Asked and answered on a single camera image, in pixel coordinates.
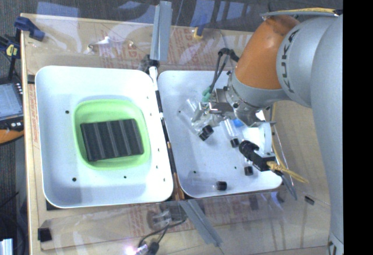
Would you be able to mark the small black block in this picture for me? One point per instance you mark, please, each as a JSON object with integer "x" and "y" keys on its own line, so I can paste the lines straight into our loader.
{"x": 44, "y": 235}

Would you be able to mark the brown cardboard board red print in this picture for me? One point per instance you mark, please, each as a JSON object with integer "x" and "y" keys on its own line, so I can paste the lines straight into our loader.
{"x": 122, "y": 53}

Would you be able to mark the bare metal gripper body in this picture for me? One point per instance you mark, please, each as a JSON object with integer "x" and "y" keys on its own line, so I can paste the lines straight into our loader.
{"x": 224, "y": 105}

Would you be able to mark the clear bottle with black cap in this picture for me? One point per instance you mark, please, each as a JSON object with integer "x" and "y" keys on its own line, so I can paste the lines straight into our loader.
{"x": 206, "y": 132}
{"x": 221, "y": 185}
{"x": 248, "y": 170}
{"x": 234, "y": 142}

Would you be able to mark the black ribbed block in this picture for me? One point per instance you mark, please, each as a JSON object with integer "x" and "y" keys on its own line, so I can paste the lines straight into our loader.
{"x": 112, "y": 140}

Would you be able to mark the green plate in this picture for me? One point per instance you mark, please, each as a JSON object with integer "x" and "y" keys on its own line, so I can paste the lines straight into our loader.
{"x": 87, "y": 108}

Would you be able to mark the white plastic tray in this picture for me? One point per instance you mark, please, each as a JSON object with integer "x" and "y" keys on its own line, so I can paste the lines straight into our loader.
{"x": 58, "y": 131}
{"x": 209, "y": 160}

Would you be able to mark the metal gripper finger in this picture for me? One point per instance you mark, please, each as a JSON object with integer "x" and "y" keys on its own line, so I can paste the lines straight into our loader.
{"x": 200, "y": 110}
{"x": 216, "y": 121}

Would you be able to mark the clear bottle with blue cap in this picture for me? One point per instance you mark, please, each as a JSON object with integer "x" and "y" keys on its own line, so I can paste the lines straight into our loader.
{"x": 237, "y": 123}

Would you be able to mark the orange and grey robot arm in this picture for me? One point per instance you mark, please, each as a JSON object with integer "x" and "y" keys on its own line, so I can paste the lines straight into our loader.
{"x": 303, "y": 61}

